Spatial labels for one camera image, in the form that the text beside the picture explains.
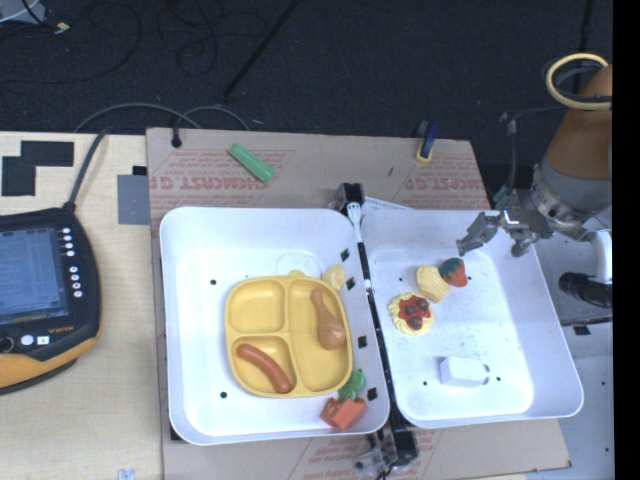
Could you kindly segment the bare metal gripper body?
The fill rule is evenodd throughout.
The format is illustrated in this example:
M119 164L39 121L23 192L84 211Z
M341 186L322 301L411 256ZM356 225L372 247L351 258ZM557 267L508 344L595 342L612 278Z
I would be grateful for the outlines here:
M499 189L499 223L516 242L536 242L553 234L577 242L596 234L586 222L601 211L600 182L552 186L535 182L530 190L504 184Z

